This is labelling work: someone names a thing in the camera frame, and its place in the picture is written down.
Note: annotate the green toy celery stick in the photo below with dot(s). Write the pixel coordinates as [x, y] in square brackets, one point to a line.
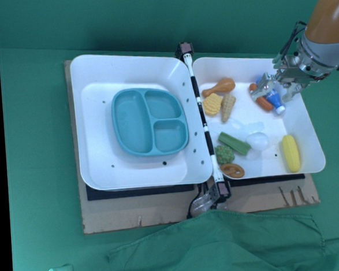
[233, 143]

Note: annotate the yellow toy corn piece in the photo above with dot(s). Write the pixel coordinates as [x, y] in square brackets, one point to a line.
[212, 104]

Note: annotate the blue divided plate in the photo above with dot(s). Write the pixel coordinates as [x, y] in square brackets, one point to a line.
[134, 123]

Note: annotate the blue and white bottle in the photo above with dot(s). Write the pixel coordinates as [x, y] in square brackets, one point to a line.
[276, 102]

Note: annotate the brown toy pretzel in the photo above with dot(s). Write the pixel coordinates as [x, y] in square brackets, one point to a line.
[232, 170]

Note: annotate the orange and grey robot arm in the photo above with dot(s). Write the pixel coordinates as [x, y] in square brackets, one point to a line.
[324, 14]

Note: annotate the yellow toy corn cob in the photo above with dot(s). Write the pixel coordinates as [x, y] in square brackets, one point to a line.
[291, 153]

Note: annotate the white egg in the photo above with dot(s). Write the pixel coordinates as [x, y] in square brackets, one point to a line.
[257, 141]

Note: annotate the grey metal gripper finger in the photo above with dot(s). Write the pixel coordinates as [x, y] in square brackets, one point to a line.
[263, 86]
[292, 91]

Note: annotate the white plastic tray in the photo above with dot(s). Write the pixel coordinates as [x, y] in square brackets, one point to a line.
[99, 122]
[275, 159]

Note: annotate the brown toy chicken drumstick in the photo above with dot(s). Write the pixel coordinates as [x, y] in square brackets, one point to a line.
[222, 87]

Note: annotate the brown cardboard board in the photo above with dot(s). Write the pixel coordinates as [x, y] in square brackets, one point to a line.
[151, 208]

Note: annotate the thin black and white rod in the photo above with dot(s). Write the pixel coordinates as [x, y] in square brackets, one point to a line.
[198, 98]

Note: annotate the tan toy ice cream cone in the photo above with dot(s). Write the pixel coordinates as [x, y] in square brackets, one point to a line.
[227, 107]

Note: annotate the orange toy sausage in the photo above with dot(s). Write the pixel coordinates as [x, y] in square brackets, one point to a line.
[264, 103]

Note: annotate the green toy broccoli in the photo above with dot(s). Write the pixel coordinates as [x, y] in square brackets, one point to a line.
[224, 154]

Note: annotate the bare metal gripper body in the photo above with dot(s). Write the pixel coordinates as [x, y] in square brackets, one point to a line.
[294, 72]

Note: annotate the crumpled green cloth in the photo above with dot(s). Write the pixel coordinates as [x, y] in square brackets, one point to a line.
[223, 250]

